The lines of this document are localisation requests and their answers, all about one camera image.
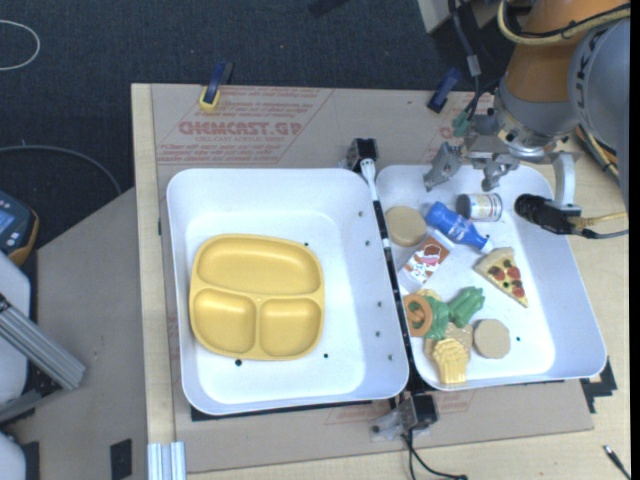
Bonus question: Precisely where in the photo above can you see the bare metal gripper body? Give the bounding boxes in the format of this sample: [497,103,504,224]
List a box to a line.
[462,112,556,169]

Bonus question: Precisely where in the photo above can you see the small white can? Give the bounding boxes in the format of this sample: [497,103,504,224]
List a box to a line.
[455,192,503,222]

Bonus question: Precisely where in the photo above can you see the blue bottle white cap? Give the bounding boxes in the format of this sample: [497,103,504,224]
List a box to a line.
[424,200,495,255]

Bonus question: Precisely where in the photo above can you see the tan round biscuit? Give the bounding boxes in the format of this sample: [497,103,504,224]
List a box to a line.
[472,318,512,360]
[384,205,428,248]

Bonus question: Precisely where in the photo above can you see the thin black and white rod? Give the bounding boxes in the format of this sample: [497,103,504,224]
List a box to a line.
[360,159,414,394]

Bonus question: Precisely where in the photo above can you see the white and brown carton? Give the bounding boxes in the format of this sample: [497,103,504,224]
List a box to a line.
[402,236,451,286]

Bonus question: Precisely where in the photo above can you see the toy pizza slice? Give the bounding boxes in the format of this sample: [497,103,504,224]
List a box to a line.
[473,246,530,309]

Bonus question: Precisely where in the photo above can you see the white plastic tray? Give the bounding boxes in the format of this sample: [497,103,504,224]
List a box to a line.
[374,163,608,392]
[165,167,410,416]

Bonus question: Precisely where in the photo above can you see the green toy asparagus bunch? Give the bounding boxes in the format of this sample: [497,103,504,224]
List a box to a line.
[447,286,486,328]

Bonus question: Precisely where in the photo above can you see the orange pretzel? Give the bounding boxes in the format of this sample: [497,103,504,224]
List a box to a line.
[402,292,434,339]

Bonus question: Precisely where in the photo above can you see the green toy lettuce leaf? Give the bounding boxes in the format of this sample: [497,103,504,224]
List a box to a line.
[423,296,452,342]

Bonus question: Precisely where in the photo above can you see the tan toy waffle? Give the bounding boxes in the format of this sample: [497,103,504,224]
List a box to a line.
[423,321,475,364]

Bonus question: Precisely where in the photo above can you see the brown cardboard board red print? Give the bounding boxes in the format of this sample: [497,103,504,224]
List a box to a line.
[149,83,596,473]

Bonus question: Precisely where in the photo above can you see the yellow toy fries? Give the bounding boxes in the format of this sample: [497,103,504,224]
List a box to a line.
[431,337,469,385]

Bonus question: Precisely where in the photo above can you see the yellow divided plate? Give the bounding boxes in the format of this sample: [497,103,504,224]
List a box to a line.
[188,233,326,361]

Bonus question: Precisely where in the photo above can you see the black cylinder on white bracket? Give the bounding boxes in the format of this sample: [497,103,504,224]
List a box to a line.
[513,151,584,235]

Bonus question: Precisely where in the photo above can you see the black block with thin wires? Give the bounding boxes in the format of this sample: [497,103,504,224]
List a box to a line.
[344,137,379,170]
[372,392,440,439]

